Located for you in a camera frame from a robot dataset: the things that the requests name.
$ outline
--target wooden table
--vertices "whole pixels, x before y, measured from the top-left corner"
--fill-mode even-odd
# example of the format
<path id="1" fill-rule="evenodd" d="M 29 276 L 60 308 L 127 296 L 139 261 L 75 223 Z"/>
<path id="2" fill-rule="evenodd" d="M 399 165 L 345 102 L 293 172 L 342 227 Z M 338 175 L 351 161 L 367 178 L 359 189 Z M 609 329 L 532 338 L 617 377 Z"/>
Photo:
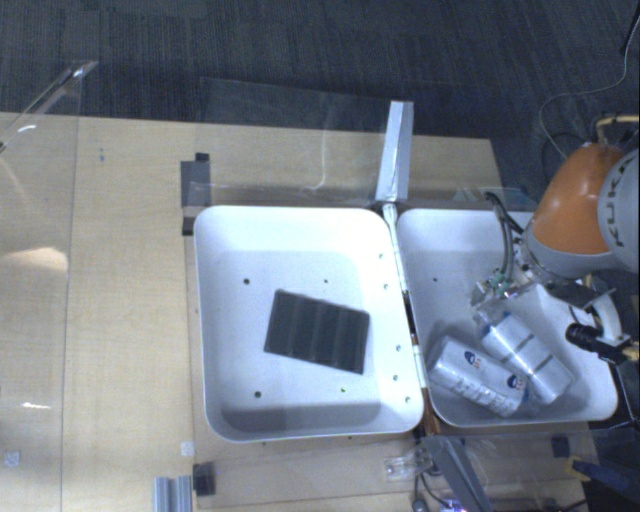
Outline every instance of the wooden table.
<path id="1" fill-rule="evenodd" d="M 189 344 L 193 312 L 187 305 L 190 270 L 181 235 L 180 161 L 193 160 L 196 152 L 208 152 L 213 168 L 229 176 L 289 183 L 297 179 L 298 167 L 295 159 L 291 163 L 287 158 L 289 150 L 306 146 L 311 153 L 299 157 L 305 165 L 311 162 L 309 165 L 318 166 L 320 176 L 323 169 L 342 165 L 347 168 L 343 181 L 348 183 L 349 172 L 361 172 L 363 166 L 371 165 L 360 157 L 363 148 L 379 142 L 376 137 L 175 122 L 79 120 L 66 352 L 62 356 L 64 392 L 60 398 L 64 512 L 151 510 L 153 479 L 190 474 L 194 440 L 211 434 L 203 430 L 208 426 L 203 424 L 202 400 L 193 392 L 197 378 L 192 380 L 192 375 L 201 370 L 192 367 Z M 314 153 L 322 144 L 334 148 L 324 161 Z M 412 162 L 413 186 L 425 194 L 434 191 L 434 197 L 459 187 L 500 185 L 486 140 L 414 137 Z M 15 362 L 0 360 L 0 365 L 11 364 L 15 366 Z M 50 378 L 32 384 L 46 385 Z M 44 443 L 48 435 L 57 434 L 52 428 L 49 434 L 43 431 L 38 435 Z M 222 455 L 247 456 L 263 449 L 227 444 Z M 52 454 L 44 451 L 42 456 Z M 51 488 L 49 496 L 55 497 L 59 481 L 51 479 L 39 485 L 42 496 L 47 496 L 42 493 L 45 485 Z M 251 485 L 238 483 L 238 499 L 242 498 L 242 486 Z M 3 488 L 1 500 L 6 505 L 2 509 L 24 510 L 25 505 L 31 508 L 36 503 L 38 510 L 56 510 L 55 504 L 44 503 L 45 498 L 41 502 L 34 498 L 36 487 L 29 496 L 25 496 L 25 489 L 24 482 Z M 264 502 L 281 499 L 278 488 L 267 485 L 259 491 Z M 404 512 L 410 510 L 410 493 L 405 486 L 383 495 L 233 510 Z"/>

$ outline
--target table surface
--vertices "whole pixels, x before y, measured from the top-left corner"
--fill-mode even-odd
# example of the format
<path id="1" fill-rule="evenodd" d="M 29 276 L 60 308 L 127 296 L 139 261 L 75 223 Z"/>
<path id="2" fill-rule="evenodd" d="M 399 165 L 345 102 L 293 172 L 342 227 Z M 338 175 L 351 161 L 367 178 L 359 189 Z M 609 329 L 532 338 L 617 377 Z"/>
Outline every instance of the table surface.
<path id="1" fill-rule="evenodd" d="M 58 461 L 62 510 L 150 510 L 153 479 L 190 474 L 196 456 L 215 453 L 234 459 L 270 449 L 224 443 L 204 423 L 193 297 L 189 298 L 193 283 L 188 286 L 193 278 L 190 239 L 181 234 L 180 161 L 193 160 L 196 152 L 211 153 L 213 161 L 214 146 L 223 142 L 243 148 L 247 140 L 260 140 L 261 147 L 277 147 L 281 153 L 286 144 L 297 147 L 301 140 L 326 134 L 117 119 L 80 118 L 78 123 Z M 358 147 L 363 134 L 332 136 L 344 148 L 339 159 L 349 159 L 349 148 Z M 273 156 L 256 158 L 244 150 L 238 158 L 243 154 L 246 160 L 234 165 L 252 169 L 254 176 L 261 175 L 261 166 L 269 165 Z M 276 179 L 286 183 L 286 170 Z M 414 137 L 412 183 L 423 191 L 440 192 L 500 186 L 489 141 L 441 137 Z M 0 365 L 11 364 L 0 360 Z M 34 387 L 41 384 L 32 382 Z M 52 425 L 49 432 L 44 428 L 37 435 L 55 442 L 59 429 Z M 190 451 L 194 441 L 199 441 L 195 456 Z M 30 456 L 36 457 L 37 466 L 38 454 Z M 313 492 L 306 498 L 313 500 L 277 503 L 280 489 L 269 486 L 268 478 L 262 482 L 267 482 L 259 489 L 264 505 L 233 510 L 410 510 L 411 485 L 375 496 L 349 496 L 361 492 L 347 489 L 342 497 L 322 495 L 311 485 Z M 45 485 L 55 494 L 60 482 Z M 225 506 L 241 504 L 243 485 L 253 484 L 238 483 Z M 554 489 L 565 489 L 567 503 L 581 497 L 576 481 L 549 482 L 547 488 L 550 495 Z M 33 496 L 25 495 L 25 486 L 3 494 L 3 510 L 24 510 L 34 503 Z M 56 510 L 51 504 L 38 507 Z"/>

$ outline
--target floor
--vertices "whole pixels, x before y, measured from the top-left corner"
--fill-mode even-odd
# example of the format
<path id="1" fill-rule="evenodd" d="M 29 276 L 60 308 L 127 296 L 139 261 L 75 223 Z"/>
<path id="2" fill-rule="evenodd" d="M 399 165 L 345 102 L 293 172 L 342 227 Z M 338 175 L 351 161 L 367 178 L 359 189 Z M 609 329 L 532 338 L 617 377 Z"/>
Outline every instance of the floor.
<path id="1" fill-rule="evenodd" d="M 0 110 L 24 108 L 34 87 L 76 59 L 100 61 L 84 96 L 83 112 L 94 116 L 194 120 L 206 111 L 202 78 L 406 99 L 416 105 L 417 133 L 491 138 L 503 183 L 539 199 L 559 160 L 538 108 L 621 76 L 619 48 L 635 7 L 635 0 L 2 0 Z M 619 87 L 545 108 L 564 150 L 589 138 L 602 111 L 638 110 L 637 38 L 628 62 Z"/>

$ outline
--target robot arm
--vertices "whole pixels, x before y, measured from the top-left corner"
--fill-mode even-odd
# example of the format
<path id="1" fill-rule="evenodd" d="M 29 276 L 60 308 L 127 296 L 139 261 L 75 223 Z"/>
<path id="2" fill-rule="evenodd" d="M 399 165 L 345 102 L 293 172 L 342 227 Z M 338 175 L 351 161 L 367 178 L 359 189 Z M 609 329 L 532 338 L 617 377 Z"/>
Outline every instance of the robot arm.
<path id="1" fill-rule="evenodd" d="M 638 150 L 590 144 L 560 167 L 524 233 L 542 284 L 594 270 L 638 272 Z"/>

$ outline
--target metal bracket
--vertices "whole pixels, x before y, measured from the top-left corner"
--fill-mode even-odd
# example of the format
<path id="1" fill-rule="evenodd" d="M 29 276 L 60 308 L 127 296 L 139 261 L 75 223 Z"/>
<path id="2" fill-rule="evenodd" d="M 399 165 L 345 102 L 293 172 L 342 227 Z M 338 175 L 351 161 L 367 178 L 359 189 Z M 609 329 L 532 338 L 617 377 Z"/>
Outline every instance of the metal bracket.
<path id="1" fill-rule="evenodd" d="M 191 477 L 157 477 L 153 482 L 153 512 L 192 512 Z"/>
<path id="2" fill-rule="evenodd" d="M 424 439 L 401 457 L 389 457 L 383 462 L 388 482 L 410 481 L 434 467 Z"/>
<path id="3" fill-rule="evenodd" d="M 413 357 L 416 363 L 416 370 L 418 371 L 418 381 L 422 389 L 427 387 L 427 367 L 424 363 L 424 356 L 422 355 L 422 349 L 420 345 L 413 346 Z"/>
<path id="4" fill-rule="evenodd" d="M 196 153 L 193 161 L 180 162 L 182 236 L 193 235 L 193 224 L 211 206 L 211 162 L 208 153 Z"/>
<path id="5" fill-rule="evenodd" d="M 392 101 L 378 175 L 376 201 L 395 202 L 409 196 L 413 103 Z"/>
<path id="6" fill-rule="evenodd" d="M 391 245 L 393 247 L 393 257 L 396 260 L 396 268 L 398 270 L 398 281 L 400 282 L 400 289 L 402 294 L 407 296 L 409 293 L 409 287 L 407 286 L 407 278 L 404 272 L 404 264 L 402 263 L 402 255 L 400 254 L 400 244 L 398 243 L 398 231 L 396 225 L 398 224 L 398 211 L 396 205 L 393 203 L 387 203 L 382 206 L 382 217 L 384 218 L 387 226 L 389 226 L 389 233 L 391 235 Z"/>
<path id="7" fill-rule="evenodd" d="M 193 465 L 193 490 L 196 496 L 213 496 L 216 493 L 215 474 L 213 461 Z"/>

